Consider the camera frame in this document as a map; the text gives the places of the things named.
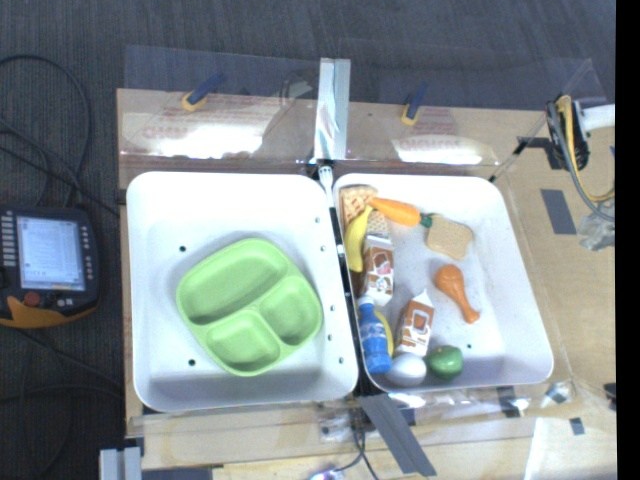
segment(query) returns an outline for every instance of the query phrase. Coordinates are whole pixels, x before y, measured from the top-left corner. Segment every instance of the blue clamp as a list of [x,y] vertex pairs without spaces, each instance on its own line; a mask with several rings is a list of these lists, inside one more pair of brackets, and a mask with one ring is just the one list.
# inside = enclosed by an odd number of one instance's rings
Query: blue clamp
[[424,95],[427,92],[427,84],[425,82],[420,82],[420,86],[418,87],[418,91],[415,96],[409,95],[405,100],[405,106],[402,110],[402,117],[400,120],[408,125],[413,126],[416,124],[418,120],[418,109],[422,104],[422,100],[424,99]]
[[213,92],[216,87],[224,83],[226,79],[227,78],[223,74],[217,73],[208,80],[205,80],[193,91],[183,96],[182,107],[189,112],[193,112],[197,108],[201,107],[207,100],[207,94]]

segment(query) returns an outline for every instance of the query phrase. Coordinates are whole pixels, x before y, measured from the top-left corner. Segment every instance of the banana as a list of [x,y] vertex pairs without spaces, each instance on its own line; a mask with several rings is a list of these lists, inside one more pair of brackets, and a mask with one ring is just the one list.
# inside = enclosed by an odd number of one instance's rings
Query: banana
[[391,332],[391,327],[389,326],[389,321],[387,320],[387,317],[384,316],[377,309],[374,309],[373,312],[378,317],[378,320],[380,320],[382,322],[382,325],[384,325],[384,334],[387,337],[387,352],[389,352],[390,356],[393,356],[393,348],[394,348],[394,345],[393,345],[393,333]]
[[364,211],[347,225],[344,234],[344,248],[347,254],[347,265],[353,272],[362,272],[362,242],[367,232],[367,220],[373,208],[365,206]]

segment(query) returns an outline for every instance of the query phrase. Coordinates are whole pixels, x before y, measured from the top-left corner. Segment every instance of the toy egg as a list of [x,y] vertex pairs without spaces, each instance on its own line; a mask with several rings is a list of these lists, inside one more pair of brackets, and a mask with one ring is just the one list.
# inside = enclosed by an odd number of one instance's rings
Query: toy egg
[[420,384],[427,375],[427,365],[417,354],[407,352],[393,359],[391,369],[385,377],[392,383],[402,387],[414,387]]

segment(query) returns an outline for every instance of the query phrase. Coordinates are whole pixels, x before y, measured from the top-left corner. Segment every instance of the yellow cable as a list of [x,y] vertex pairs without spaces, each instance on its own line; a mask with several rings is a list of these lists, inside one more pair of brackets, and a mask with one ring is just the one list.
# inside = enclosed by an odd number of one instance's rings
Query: yellow cable
[[579,170],[578,170],[578,162],[576,161],[576,152],[574,148],[574,140],[573,140],[573,108],[571,106],[571,97],[568,95],[560,96],[556,100],[556,108],[558,109],[558,113],[564,116],[564,133],[567,140],[567,148],[569,150],[569,158],[571,160],[571,164],[573,166],[573,171],[576,175],[576,179],[578,180],[578,184],[580,188],[584,192],[585,196],[589,201],[593,203],[600,203],[602,201],[607,201],[612,197],[615,197],[615,189],[612,188],[606,194],[602,194],[600,196],[594,196],[590,192],[586,190],[584,184],[582,183],[582,179],[580,178]]

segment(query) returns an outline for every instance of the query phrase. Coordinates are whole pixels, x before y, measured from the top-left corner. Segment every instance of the blue bottle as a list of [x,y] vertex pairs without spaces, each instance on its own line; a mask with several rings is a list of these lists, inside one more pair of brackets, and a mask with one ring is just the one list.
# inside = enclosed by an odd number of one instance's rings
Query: blue bottle
[[376,316],[373,298],[363,295],[357,301],[360,309],[358,326],[364,350],[364,362],[371,375],[386,373],[391,368],[384,324]]

